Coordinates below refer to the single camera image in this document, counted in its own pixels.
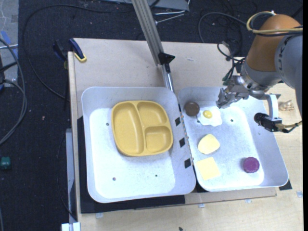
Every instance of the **wooden table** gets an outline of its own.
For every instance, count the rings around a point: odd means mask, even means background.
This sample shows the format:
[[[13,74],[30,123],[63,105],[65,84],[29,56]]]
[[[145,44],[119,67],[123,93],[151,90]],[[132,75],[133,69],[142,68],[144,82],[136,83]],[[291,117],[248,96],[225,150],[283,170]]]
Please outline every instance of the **wooden table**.
[[[299,197],[303,191],[301,127],[290,134],[275,134],[289,172],[293,187],[290,190],[193,192],[185,196],[184,205],[106,212],[103,218],[82,214],[77,142],[82,92],[91,86],[160,87],[164,83],[146,41],[75,40],[88,58],[80,63],[72,52],[68,54],[77,219],[82,231],[303,230],[303,198]],[[231,67],[216,44],[163,42],[163,47],[166,53],[176,56],[170,64],[176,95],[184,87],[221,86],[221,78]],[[301,120],[293,89],[278,84],[271,92],[281,93],[280,101],[293,100],[295,104],[295,110],[280,112],[284,124]]]

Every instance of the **blue and yellow clamp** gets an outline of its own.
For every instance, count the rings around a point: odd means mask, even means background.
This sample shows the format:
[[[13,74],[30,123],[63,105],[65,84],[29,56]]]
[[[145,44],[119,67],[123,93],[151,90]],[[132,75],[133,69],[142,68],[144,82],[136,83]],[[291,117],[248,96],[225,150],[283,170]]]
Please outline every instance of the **blue and yellow clamp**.
[[[76,41],[72,38],[69,39],[68,41],[71,45],[71,47],[73,48],[74,51],[74,55],[76,56],[76,58],[81,62],[84,63],[87,60],[86,55],[82,52],[81,48],[79,47],[79,45],[76,43]]]

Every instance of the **yellow square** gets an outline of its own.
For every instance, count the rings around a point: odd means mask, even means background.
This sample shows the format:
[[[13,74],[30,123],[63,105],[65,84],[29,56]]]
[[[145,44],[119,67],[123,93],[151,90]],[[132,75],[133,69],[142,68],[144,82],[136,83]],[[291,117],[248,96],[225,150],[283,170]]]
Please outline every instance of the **yellow square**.
[[[219,168],[213,157],[198,161],[196,164],[203,180],[208,180],[220,176]]]

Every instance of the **black fabric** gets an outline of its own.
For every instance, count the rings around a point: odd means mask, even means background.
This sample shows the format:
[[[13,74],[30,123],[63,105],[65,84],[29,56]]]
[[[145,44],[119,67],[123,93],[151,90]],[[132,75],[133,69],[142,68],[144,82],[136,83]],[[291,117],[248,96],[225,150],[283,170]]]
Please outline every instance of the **black fabric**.
[[[80,205],[82,213],[108,212],[126,209],[139,209],[165,205],[184,204],[184,195],[136,199],[115,203],[102,204],[94,201],[89,195],[87,188],[87,167],[86,167],[86,144],[83,118],[78,119],[78,152],[79,152],[79,177],[80,177]]]
[[[222,1],[225,4],[229,2],[234,15],[243,21],[256,8],[248,1],[257,5],[256,12],[274,10],[287,15],[296,13],[303,4],[303,0],[192,0],[189,13],[158,23],[161,40],[201,42],[197,30],[200,16],[209,12],[228,12],[230,5],[222,5]],[[35,10],[56,4],[71,4],[113,13],[95,13],[68,7],[47,8],[34,14],[24,31],[27,18]],[[153,11],[166,12],[161,9]],[[154,18],[159,21],[168,17],[170,15]],[[295,18],[302,24],[302,11]],[[238,31],[234,30],[236,28],[227,30],[222,26],[213,27],[213,23],[219,25],[225,20],[211,17],[201,24],[206,43],[218,43],[226,38],[241,39]],[[0,155],[9,156],[13,167],[9,171],[0,171],[0,206],[6,231],[54,231],[60,229],[61,223],[68,222],[68,213],[58,193],[56,162],[60,148],[59,184],[61,195],[67,202],[65,141],[61,146],[60,142],[65,130],[70,127],[70,111],[68,103],[64,109],[65,102],[47,90],[34,75],[25,50],[29,52],[42,80],[56,92],[65,95],[67,71],[63,62],[53,53],[52,45],[56,39],[61,40],[65,49],[69,49],[69,38],[144,40],[144,36],[131,5],[104,1],[19,0],[18,24],[18,55],[25,75],[28,110],[13,136],[0,147]],[[245,27],[240,27],[240,30],[243,37],[241,48],[236,42],[231,43],[231,46],[235,53],[245,56],[253,35]],[[207,56],[206,52],[204,56],[205,67],[215,67],[206,64],[206,57],[211,56]],[[17,121],[21,102],[22,95],[16,88],[6,88],[0,93],[0,137]]]

